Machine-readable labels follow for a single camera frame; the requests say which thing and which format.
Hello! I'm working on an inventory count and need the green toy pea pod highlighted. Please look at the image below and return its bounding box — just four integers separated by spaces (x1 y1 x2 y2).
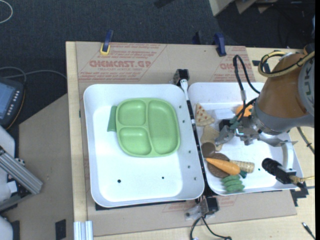
220 174 246 193

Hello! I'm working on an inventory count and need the large brown round biscuit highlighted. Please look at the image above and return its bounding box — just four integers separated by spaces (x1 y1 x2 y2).
206 152 231 179

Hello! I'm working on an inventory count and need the orange toy fruit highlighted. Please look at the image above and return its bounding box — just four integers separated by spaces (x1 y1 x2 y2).
235 104 253 118

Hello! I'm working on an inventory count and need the green divided plate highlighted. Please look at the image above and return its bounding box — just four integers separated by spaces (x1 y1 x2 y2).
106 97 181 158

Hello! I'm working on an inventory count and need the pale yellow toy corn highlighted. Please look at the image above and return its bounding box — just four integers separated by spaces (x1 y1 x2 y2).
229 160 256 174

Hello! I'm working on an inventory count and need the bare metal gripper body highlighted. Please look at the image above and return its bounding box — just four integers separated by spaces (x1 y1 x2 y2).
236 117 270 143

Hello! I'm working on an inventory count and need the orange toy carrot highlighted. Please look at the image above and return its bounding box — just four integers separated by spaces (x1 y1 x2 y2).
205 157 248 180

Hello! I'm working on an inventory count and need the beige toy biscuit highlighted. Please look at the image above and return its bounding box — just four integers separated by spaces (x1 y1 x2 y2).
199 125 224 152

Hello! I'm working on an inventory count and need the thin black and white rod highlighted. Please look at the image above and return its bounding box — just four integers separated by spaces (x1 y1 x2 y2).
179 78 209 198

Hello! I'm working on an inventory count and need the black block with thin wires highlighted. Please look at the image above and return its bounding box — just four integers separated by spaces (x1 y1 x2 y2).
172 68 190 84
184 196 221 221

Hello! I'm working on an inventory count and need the toy pizza slice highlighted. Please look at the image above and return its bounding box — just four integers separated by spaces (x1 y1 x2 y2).
194 103 216 127

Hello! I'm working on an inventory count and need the black pen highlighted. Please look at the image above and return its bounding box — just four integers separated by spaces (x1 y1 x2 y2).
301 221 316 240

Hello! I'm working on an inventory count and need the small brown round biscuit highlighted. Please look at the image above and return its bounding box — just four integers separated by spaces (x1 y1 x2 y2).
201 141 217 159

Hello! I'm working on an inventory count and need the black cylinder on white bracket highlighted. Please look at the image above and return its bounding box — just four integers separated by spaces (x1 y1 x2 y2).
258 131 299 185

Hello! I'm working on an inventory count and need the small white carton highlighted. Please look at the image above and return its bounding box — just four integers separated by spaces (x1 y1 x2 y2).
213 108 236 121

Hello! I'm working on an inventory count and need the white plastic tray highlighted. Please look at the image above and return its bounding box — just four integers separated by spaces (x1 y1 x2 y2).
82 83 206 208
187 81 305 196

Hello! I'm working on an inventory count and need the brown cardboard board red print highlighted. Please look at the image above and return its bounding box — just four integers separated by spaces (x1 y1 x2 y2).
74 41 298 237

